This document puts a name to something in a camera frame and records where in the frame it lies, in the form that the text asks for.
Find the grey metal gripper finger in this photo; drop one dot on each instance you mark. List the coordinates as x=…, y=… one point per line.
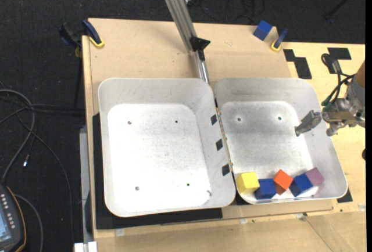
x=334, y=128
x=308, y=123

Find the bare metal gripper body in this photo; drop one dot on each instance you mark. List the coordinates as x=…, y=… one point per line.
x=338, y=111

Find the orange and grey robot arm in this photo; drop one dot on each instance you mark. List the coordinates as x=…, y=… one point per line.
x=358, y=91

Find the white plastic tray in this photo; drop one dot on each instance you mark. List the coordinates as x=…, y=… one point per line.
x=261, y=143
x=158, y=152

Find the purple cube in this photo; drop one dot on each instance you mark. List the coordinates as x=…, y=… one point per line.
x=315, y=176

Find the blue cube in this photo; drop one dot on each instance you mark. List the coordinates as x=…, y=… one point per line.
x=302, y=184
x=263, y=29
x=266, y=189

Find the orange cube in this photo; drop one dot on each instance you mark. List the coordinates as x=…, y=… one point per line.
x=282, y=181

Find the yellow cube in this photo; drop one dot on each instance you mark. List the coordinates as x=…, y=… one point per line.
x=247, y=182

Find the pale wood board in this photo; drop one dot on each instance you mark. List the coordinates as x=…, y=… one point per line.
x=145, y=53

